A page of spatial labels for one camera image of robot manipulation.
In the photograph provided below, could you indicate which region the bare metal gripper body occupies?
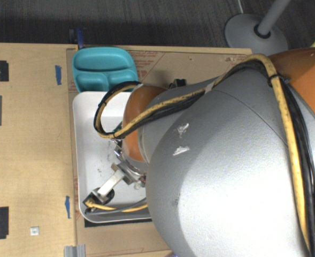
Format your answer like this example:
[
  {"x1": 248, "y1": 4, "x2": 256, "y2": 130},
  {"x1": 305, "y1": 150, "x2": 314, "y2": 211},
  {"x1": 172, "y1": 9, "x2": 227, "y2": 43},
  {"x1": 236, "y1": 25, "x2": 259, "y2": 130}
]
[{"x1": 109, "y1": 140, "x2": 148, "y2": 186}]

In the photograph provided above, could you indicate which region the white plastic tray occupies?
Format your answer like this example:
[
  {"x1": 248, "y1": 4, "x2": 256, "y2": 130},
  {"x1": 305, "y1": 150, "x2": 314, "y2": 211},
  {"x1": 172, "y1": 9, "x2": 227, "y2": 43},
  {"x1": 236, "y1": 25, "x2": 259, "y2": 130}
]
[{"x1": 72, "y1": 90, "x2": 153, "y2": 224}]

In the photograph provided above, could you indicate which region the blue divided plate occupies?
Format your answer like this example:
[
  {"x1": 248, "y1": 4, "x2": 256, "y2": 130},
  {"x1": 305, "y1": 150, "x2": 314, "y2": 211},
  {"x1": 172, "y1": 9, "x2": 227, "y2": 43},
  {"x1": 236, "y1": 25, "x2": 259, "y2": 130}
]
[{"x1": 71, "y1": 46, "x2": 140, "y2": 93}]

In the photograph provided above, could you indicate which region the brown cardboard board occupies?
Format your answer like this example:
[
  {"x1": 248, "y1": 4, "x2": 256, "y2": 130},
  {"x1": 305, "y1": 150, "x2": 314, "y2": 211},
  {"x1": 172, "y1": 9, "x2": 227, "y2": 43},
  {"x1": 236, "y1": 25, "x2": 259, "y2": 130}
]
[{"x1": 66, "y1": 44, "x2": 253, "y2": 257}]

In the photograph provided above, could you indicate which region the grey round floor stand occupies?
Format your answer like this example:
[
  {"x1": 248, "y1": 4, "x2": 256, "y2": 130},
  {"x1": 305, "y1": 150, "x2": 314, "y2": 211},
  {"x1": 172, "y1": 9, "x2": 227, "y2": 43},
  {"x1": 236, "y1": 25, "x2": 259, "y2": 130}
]
[{"x1": 224, "y1": 0, "x2": 304, "y2": 56}]

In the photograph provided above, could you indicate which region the black block with thin wires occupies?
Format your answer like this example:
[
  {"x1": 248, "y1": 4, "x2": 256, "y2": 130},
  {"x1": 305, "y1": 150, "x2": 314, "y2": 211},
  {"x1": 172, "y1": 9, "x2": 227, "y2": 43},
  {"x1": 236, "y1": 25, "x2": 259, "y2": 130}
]
[{"x1": 168, "y1": 78, "x2": 188, "y2": 89}]

